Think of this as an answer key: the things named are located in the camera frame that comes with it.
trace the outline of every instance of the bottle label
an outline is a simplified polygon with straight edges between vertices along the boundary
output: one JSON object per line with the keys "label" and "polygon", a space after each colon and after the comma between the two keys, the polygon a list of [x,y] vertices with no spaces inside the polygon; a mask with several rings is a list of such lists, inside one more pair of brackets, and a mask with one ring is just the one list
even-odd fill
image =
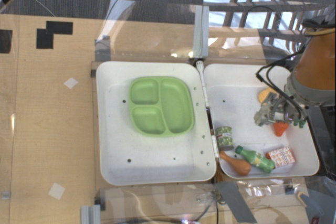
{"label": "bottle label", "polygon": [[252,165],[259,167],[259,165],[261,164],[261,159],[262,159],[262,155],[260,153],[257,153],[254,160],[251,162]]}

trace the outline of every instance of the white paper square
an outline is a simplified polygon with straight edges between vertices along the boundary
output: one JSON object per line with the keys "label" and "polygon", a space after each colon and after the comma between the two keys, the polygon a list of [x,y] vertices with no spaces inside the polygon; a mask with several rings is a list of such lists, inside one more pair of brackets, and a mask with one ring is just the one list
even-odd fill
{"label": "white paper square", "polygon": [[55,199],[60,200],[64,193],[64,190],[65,190],[64,187],[62,187],[57,183],[54,183],[48,194],[54,197]]}
{"label": "white paper square", "polygon": [[75,80],[74,78],[70,78],[66,82],[64,82],[64,85],[69,89],[72,89],[77,83],[77,80]]}

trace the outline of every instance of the red strawberry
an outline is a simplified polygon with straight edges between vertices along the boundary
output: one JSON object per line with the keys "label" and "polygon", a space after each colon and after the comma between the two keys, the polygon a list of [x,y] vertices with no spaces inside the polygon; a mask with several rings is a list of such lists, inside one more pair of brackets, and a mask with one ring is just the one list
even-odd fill
{"label": "red strawberry", "polygon": [[284,131],[288,128],[289,124],[284,121],[276,121],[273,123],[273,128],[276,136],[282,136]]}

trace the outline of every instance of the green bottle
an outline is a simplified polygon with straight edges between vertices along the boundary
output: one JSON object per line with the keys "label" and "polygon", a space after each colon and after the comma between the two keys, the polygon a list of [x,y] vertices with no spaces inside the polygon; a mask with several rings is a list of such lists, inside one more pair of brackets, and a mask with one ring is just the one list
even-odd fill
{"label": "green bottle", "polygon": [[265,173],[270,173],[275,167],[275,163],[271,159],[263,157],[260,153],[247,151],[243,149],[242,146],[237,146],[235,151],[237,154],[243,156],[249,163],[263,170]]}

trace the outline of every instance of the white plastic tray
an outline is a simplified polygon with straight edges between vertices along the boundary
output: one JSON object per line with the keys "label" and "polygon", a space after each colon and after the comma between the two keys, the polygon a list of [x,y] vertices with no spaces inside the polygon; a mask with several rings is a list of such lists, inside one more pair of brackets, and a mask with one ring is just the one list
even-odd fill
{"label": "white plastic tray", "polygon": [[[176,137],[148,137],[133,127],[128,100],[131,82],[139,77],[171,76],[186,83],[195,123]],[[100,164],[113,185],[205,181],[216,163],[197,70],[180,63],[105,62],[97,70]]]}
{"label": "white plastic tray", "polygon": [[[260,66],[221,64],[205,68],[204,77],[214,129],[231,126],[234,147],[241,145],[247,150],[260,153],[289,146],[296,162],[277,168],[270,174],[252,167],[247,176],[239,176],[227,162],[221,160],[223,172],[235,179],[314,175],[319,169],[319,160],[307,124],[303,129],[291,124],[281,137],[274,135],[271,125],[255,125],[254,114],[260,109],[257,96],[267,87],[255,77],[259,68]],[[283,88],[289,74],[285,68],[275,67],[270,77],[279,88]],[[234,150],[226,153],[230,157],[237,155],[241,158]]]}

